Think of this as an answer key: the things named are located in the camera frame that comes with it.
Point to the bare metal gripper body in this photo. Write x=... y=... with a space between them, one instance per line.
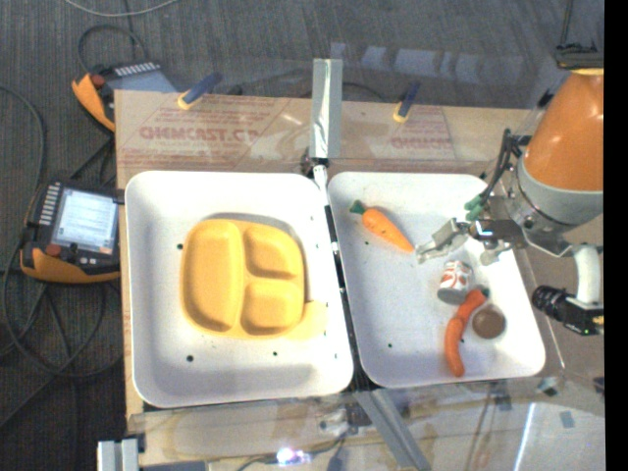
x=505 y=226

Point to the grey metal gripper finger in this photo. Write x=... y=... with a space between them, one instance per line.
x=493 y=254
x=444 y=238

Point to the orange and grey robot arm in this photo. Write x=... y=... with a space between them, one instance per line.
x=564 y=140

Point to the white and red can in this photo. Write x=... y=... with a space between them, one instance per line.
x=455 y=282

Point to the brown round biscuit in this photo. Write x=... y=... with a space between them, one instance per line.
x=488 y=323

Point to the white plastic tray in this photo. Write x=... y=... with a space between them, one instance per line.
x=392 y=312
x=157 y=263

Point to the orange sausage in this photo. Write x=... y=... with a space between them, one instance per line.
x=454 y=346

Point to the yellow divided plate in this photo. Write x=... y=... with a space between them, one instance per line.
x=216 y=273

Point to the brown cardboard board red print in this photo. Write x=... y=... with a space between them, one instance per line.
x=206 y=130

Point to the black cylinder on white bracket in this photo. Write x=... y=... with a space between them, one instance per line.
x=564 y=307

